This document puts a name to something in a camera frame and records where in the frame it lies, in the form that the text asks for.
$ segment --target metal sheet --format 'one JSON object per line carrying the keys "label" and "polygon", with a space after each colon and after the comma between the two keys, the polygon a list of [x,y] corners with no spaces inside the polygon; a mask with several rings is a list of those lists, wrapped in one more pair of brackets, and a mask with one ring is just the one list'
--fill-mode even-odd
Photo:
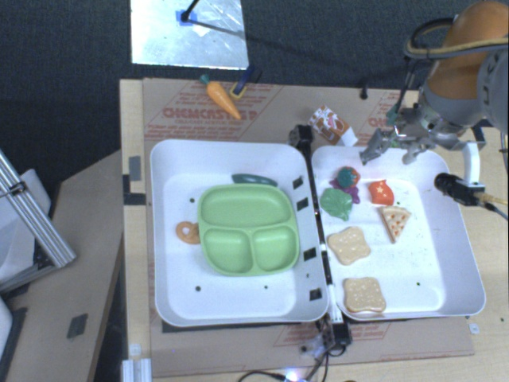
{"label": "metal sheet", "polygon": [[240,0],[200,0],[193,23],[180,12],[192,0],[130,0],[135,64],[245,69],[246,36]]}

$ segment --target green divided tray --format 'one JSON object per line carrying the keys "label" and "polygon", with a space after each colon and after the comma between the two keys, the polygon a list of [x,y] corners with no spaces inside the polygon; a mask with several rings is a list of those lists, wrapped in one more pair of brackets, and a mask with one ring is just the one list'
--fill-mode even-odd
{"label": "green divided tray", "polygon": [[271,185],[217,185],[198,203],[200,242],[208,263],[230,276],[272,275],[299,255],[288,197]]}

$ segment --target brown donut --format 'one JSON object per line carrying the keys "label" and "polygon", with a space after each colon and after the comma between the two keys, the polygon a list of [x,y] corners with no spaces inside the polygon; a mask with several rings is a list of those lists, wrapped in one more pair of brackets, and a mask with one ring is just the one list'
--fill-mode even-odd
{"label": "brown donut", "polygon": [[177,225],[175,232],[177,233],[178,238],[187,244],[196,245],[200,243],[198,224],[185,220]]}

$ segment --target toy bread slice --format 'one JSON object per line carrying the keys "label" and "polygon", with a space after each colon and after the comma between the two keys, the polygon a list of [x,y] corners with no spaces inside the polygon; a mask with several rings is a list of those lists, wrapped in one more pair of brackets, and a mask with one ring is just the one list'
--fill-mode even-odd
{"label": "toy bread slice", "polygon": [[327,239],[327,244],[344,265],[352,264],[371,253],[371,249],[364,239],[363,230],[358,226],[351,226],[342,232],[331,235]]}
{"label": "toy bread slice", "polygon": [[352,313],[376,311],[381,313],[387,304],[374,277],[346,279],[344,281],[344,305]]}
{"label": "toy bread slice", "polygon": [[383,223],[389,232],[390,240],[395,244],[412,214],[406,209],[394,205],[380,208],[380,213],[382,214]]}

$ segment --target toy carrot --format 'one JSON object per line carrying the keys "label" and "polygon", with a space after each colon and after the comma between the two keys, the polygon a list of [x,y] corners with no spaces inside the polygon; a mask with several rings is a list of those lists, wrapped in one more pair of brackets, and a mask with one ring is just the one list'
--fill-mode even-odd
{"label": "toy carrot", "polygon": [[232,115],[234,118],[240,120],[240,113],[237,107],[233,104],[230,96],[226,93],[224,88],[219,82],[210,81],[208,75],[202,75],[200,82],[207,85],[207,94],[221,109]]}

